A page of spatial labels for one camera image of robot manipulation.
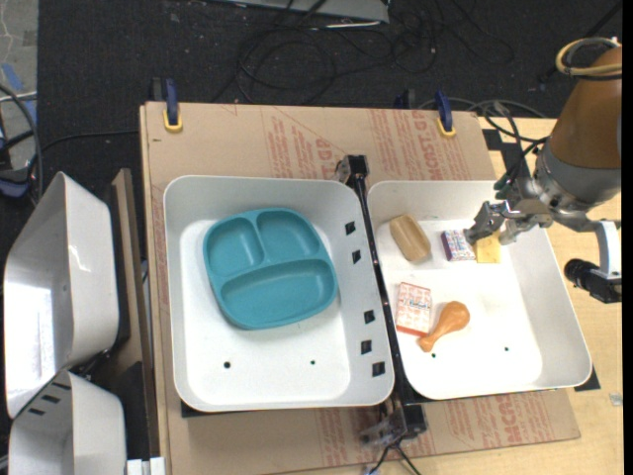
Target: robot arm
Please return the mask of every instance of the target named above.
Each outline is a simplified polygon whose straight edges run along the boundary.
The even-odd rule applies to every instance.
[[[497,194],[502,202],[484,203],[464,233],[474,243],[501,230],[500,242],[509,244],[522,232],[554,222],[575,232],[594,232],[600,266],[574,259],[565,275],[596,299],[611,303],[622,300],[621,223],[593,221],[588,212],[621,191],[622,45],[586,41],[603,42],[610,49],[584,69],[564,64],[565,54],[579,48],[580,41],[559,53],[559,69],[580,80],[544,142],[531,177],[505,184]]]

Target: teal plate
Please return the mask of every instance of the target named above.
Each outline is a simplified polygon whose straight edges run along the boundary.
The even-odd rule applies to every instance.
[[[220,308],[243,329],[301,321],[327,308],[338,291],[317,231],[290,209],[247,211],[213,224],[203,254]]]

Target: white plastic tray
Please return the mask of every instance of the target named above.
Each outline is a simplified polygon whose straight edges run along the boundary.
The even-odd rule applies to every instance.
[[[5,266],[9,416],[15,418],[60,369],[110,348],[118,329],[110,211],[58,172]]]
[[[11,475],[119,475],[126,462],[119,399],[64,370],[11,425]]]
[[[493,182],[387,181],[369,191],[393,312],[405,281],[431,289],[435,304],[460,301],[471,313],[463,330],[442,337],[428,353],[415,335],[398,332],[408,382],[435,400],[584,383],[590,356],[545,230],[503,246],[501,263],[447,260],[441,233],[471,227],[485,200],[498,202]],[[389,221],[404,214],[428,236],[429,260],[407,261],[391,236]]]
[[[301,322],[242,330],[217,304],[202,241],[219,220],[280,207],[315,226],[334,265],[338,295]],[[349,187],[183,176],[166,188],[164,213],[174,379],[187,405],[202,412],[369,406],[390,396],[394,371],[382,302],[360,203]]]

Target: purple box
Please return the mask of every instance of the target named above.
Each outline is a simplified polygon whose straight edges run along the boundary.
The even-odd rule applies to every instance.
[[[451,262],[456,260],[475,260],[473,247],[466,241],[464,231],[452,230],[442,233],[442,245],[446,258]]]

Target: black floor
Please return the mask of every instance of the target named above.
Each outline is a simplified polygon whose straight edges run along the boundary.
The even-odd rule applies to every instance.
[[[142,213],[135,132],[156,76],[189,102],[389,108],[405,90],[419,106],[439,89],[556,118],[574,87],[551,71],[557,52],[589,32],[622,41],[618,2],[394,0],[389,25],[324,30],[341,21],[191,0],[40,0],[44,181],[62,170],[101,195],[128,167]],[[105,135],[50,145],[93,133]],[[3,263],[32,210],[0,198]]]

